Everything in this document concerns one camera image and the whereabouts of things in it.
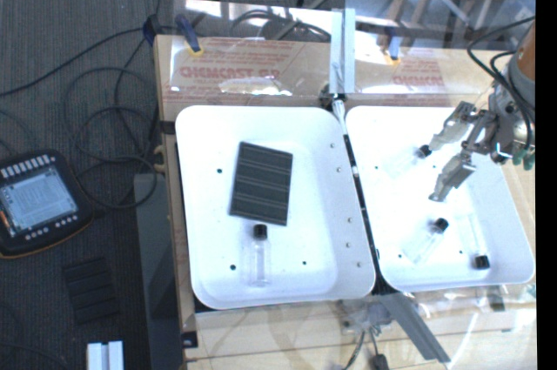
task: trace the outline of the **black clamp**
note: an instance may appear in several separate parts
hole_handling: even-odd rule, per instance
[[[149,42],[149,45],[153,46],[155,36],[158,34],[164,34],[163,27],[158,22],[157,15],[151,14],[143,24],[143,36]]]

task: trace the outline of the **black foam pieces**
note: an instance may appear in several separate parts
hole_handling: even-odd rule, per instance
[[[78,324],[119,313],[111,271],[105,258],[66,266],[64,279]]]

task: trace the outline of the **clear plastic sheet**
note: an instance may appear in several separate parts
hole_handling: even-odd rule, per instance
[[[329,83],[330,11],[175,0],[173,14],[190,23],[202,51],[192,50],[183,31],[157,37],[165,120],[191,104],[320,105]],[[430,45],[400,46],[394,57],[383,40],[388,21],[381,23],[386,27],[356,30],[356,92],[348,108],[452,106],[489,87],[489,76],[464,50],[441,48],[438,31],[427,33]]]

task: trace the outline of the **black bottle cap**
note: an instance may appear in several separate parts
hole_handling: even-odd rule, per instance
[[[255,225],[253,227],[253,237],[259,240],[265,240],[267,238],[267,225]]]
[[[486,255],[478,255],[473,258],[473,265],[476,269],[488,269],[489,258]]]
[[[433,225],[439,228],[442,232],[444,232],[447,229],[447,227],[449,227],[449,222],[446,221],[445,219],[436,219]]]
[[[427,144],[422,145],[422,146],[418,149],[418,151],[420,152],[420,155],[423,155],[422,158],[429,157],[429,156],[432,154],[432,151],[431,151],[431,149],[429,148],[429,145],[427,145]]]

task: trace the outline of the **black rectangular pad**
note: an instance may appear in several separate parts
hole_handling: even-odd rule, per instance
[[[241,142],[231,215],[286,225],[293,155]]]

